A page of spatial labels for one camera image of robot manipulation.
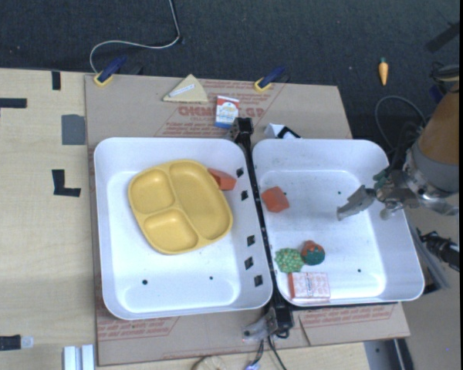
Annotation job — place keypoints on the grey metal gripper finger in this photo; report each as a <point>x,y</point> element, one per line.
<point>390,211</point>
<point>355,202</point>

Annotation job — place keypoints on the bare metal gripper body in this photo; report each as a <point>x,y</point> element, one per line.
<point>403,195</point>

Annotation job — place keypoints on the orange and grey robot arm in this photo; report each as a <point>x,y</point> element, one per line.
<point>440,137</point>

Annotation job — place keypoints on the white plastic tray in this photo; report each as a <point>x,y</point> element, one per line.
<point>351,245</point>
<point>177,283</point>

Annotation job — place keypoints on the orange and green toy fruit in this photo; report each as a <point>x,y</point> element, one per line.
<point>313,253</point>

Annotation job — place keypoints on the orange cube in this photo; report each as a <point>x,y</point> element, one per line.
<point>274,199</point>

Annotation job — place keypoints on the green toy grapes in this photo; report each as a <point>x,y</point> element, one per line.
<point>288,260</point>

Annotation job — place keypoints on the white and red packet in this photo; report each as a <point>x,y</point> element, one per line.
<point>310,285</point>

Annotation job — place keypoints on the white and black small carton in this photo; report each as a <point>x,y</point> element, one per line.
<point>278,130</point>

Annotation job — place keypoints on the orange toy carrot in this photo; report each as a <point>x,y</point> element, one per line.
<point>383,71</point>

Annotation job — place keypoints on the orange wedge block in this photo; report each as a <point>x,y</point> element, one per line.
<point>225,179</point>

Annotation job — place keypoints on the small white red blue carton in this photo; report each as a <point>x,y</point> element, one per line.
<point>227,112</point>

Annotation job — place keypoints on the yellow divided plate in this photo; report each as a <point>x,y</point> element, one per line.
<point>179,206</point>

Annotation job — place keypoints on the yellow toy cheese wedge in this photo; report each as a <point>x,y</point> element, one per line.
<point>187,91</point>

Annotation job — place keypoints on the brown cardboard board, red print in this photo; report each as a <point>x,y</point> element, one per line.
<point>139,118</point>

